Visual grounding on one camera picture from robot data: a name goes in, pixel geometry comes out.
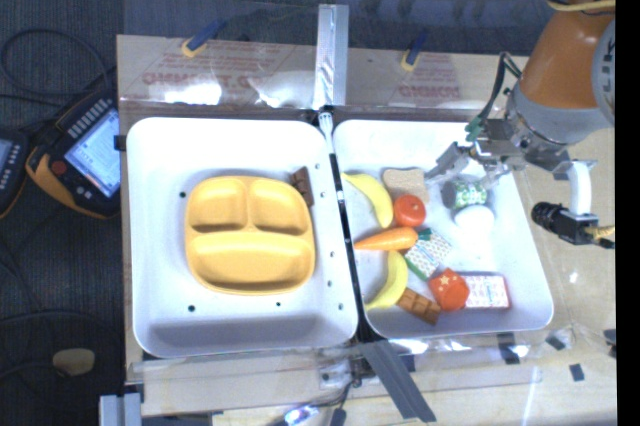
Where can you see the green and white can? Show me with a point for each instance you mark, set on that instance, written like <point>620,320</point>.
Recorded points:
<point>465,194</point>

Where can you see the red carton with star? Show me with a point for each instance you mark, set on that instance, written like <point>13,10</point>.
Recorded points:
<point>447,290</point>

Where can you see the green and white carton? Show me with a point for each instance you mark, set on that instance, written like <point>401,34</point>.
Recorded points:
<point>427,255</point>

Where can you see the yellow divided plate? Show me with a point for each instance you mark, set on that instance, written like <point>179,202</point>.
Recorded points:
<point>250,254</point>

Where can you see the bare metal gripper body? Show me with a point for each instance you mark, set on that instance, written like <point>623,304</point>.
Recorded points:
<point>500,141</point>

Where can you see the dark brown chocolate bar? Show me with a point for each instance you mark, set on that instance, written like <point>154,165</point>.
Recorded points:
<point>302,184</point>

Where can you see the light brown chocolate bar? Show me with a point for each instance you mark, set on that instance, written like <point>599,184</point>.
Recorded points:
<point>420,306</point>

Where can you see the thin black and white rod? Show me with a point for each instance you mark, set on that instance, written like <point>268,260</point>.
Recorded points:
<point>340,199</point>

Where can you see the white plastic tray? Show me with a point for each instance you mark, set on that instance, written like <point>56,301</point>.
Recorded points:
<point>515,264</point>
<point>165,214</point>

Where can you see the orange carrot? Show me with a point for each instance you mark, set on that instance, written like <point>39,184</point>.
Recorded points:
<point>390,240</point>

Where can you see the orange tomato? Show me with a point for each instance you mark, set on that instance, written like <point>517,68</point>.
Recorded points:
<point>410,210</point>

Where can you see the tan bread slice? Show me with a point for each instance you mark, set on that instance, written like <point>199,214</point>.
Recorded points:
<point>405,181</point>

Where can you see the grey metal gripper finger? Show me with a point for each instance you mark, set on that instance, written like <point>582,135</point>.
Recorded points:
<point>447,160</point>
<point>497,174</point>

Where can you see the white bottle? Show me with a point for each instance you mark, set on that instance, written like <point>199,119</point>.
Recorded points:
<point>474,220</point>

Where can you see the brown cardboard board red print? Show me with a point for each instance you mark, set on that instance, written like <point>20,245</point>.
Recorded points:
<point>575,314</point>

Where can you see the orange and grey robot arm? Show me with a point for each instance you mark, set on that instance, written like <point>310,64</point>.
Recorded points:
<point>560,64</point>

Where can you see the yellow banana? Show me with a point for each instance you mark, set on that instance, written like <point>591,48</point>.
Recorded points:
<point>395,281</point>
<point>375,194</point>

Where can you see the white and red packet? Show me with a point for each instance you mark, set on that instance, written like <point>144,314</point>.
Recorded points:
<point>489,291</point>

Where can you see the black cylinder on white bracket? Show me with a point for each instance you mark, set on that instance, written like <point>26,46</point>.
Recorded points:
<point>580,186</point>

